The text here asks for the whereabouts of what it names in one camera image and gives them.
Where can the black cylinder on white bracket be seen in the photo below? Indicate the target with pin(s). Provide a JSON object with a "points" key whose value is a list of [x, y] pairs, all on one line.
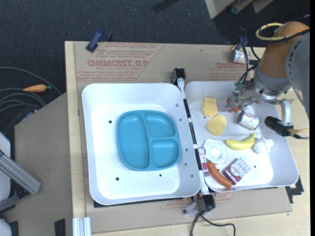
{"points": [[283, 128]]}

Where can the white can red print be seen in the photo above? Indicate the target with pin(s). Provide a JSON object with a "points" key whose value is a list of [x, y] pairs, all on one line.
{"points": [[238, 56], [249, 120]]}

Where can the red and white carton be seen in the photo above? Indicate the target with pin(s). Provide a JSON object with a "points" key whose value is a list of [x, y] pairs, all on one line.
{"points": [[237, 170]]}

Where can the white fried egg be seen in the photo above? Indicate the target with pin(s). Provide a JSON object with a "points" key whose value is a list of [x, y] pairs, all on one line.
{"points": [[216, 152]]}

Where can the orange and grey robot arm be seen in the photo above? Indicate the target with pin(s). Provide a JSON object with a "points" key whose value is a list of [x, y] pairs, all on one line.
{"points": [[275, 58]]}

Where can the white plastic tray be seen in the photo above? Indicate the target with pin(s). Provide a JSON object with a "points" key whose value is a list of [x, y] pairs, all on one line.
{"points": [[103, 136], [275, 161]]}

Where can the orange sausage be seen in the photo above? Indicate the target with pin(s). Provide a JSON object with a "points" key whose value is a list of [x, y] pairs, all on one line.
{"points": [[217, 174]]}

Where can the brown cardboard board red print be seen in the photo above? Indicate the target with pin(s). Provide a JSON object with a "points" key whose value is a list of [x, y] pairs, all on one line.
{"points": [[137, 58]]}

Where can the yellow round biscuit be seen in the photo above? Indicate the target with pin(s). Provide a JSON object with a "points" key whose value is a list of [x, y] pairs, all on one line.
{"points": [[216, 125]]}

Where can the thin black and white rod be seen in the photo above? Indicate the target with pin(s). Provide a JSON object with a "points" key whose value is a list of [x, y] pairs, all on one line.
{"points": [[190, 124]]}

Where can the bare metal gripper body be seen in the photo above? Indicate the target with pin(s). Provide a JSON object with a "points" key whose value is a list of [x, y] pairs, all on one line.
{"points": [[264, 94]]}

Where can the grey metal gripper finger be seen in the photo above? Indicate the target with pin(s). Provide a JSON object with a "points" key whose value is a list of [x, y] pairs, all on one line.
{"points": [[231, 100], [240, 105]]}

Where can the small red toy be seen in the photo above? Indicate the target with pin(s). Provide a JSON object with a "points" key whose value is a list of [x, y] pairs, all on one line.
{"points": [[235, 109]]}

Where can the blue divided plate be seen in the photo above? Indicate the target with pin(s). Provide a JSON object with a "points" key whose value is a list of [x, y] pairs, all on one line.
{"points": [[133, 139]]}

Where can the yellow banana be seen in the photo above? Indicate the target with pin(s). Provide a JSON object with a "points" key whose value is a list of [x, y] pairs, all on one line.
{"points": [[240, 144]]}

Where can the small red and white packet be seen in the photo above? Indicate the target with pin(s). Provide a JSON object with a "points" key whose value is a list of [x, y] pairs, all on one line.
{"points": [[203, 160]]}

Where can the orange carrot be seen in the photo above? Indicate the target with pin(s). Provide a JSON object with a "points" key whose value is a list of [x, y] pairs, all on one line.
{"points": [[35, 88]]}

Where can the yellow ridged wafer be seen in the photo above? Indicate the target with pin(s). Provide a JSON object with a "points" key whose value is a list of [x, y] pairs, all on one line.
{"points": [[210, 106]]}

